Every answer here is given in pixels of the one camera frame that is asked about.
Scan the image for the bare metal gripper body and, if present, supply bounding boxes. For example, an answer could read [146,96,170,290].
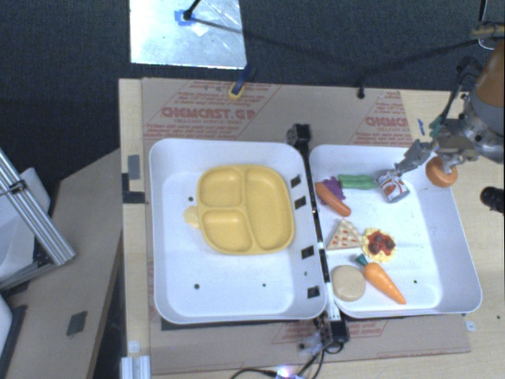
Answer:
[432,119,505,163]

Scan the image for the small red and white can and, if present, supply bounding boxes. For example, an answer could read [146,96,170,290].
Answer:
[375,168,410,204]

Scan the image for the green bean pod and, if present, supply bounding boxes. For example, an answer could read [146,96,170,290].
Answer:
[337,174,376,191]

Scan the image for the purple grapes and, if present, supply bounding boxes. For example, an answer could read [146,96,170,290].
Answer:
[323,176,346,201]

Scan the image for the white plastic tray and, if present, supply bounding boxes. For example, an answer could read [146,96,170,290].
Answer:
[309,144,484,319]
[148,137,329,325]

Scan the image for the orange sausage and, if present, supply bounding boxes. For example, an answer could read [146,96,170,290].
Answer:
[314,182,352,218]

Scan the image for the spaghetti with meatballs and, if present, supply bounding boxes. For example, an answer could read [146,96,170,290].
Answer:
[361,227,398,264]

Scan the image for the pizza slice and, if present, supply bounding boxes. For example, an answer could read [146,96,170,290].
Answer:
[325,219,363,251]

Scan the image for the thin black and white rod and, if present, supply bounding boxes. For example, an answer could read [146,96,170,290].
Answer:
[298,143,341,324]

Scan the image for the orange carrot with green top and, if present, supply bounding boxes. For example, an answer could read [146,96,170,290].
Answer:
[354,253,407,306]

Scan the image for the beige round biscuit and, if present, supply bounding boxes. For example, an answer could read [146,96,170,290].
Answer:
[330,265,367,302]

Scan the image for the yellow divided plate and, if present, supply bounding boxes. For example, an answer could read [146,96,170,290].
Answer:
[196,164,297,257]

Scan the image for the brown cardboard board, red print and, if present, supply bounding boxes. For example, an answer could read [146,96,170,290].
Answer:
[140,77,473,376]

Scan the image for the pale yellow toy food piece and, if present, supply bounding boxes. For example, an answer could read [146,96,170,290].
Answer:
[182,205,201,230]

